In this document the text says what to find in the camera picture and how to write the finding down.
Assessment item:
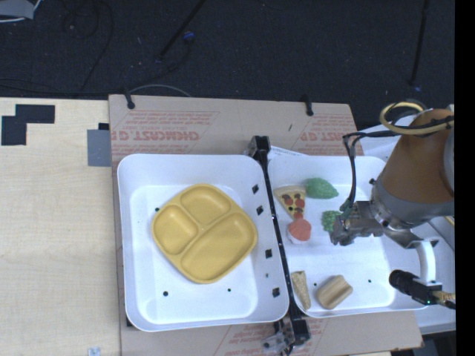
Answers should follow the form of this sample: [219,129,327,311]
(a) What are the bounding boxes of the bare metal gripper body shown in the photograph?
[343,200,391,237]

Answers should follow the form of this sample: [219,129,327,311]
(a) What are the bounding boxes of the green toy broccoli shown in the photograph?
[321,209,344,234]

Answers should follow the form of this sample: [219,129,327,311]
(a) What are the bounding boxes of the white plastic tray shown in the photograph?
[266,154,439,319]
[117,153,291,333]

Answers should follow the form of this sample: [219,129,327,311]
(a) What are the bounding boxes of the red and white toy cake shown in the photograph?
[286,218,313,245]

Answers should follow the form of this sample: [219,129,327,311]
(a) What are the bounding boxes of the green toy grapes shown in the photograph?
[304,177,340,200]

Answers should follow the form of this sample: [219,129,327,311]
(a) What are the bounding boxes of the toy pizza slice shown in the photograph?
[272,185,307,222]

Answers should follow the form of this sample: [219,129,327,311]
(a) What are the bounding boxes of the tan toy bread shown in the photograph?
[315,274,354,310]

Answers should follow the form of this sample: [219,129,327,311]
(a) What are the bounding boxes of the thin black rod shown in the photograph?
[256,149,306,333]

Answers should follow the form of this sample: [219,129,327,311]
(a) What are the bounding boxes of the beige toy wedge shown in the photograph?
[289,270,312,312]

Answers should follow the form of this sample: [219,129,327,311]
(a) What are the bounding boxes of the yellow divided plate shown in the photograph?
[150,182,259,286]

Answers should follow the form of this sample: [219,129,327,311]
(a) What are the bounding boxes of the brown cardboard board red print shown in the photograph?
[108,93,425,356]

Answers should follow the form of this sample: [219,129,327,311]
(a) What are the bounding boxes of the black cylinder on white bracket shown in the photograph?
[388,237,445,306]

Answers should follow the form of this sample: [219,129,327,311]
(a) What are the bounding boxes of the black block with thin wires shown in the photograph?
[247,135,272,159]
[288,317,312,347]

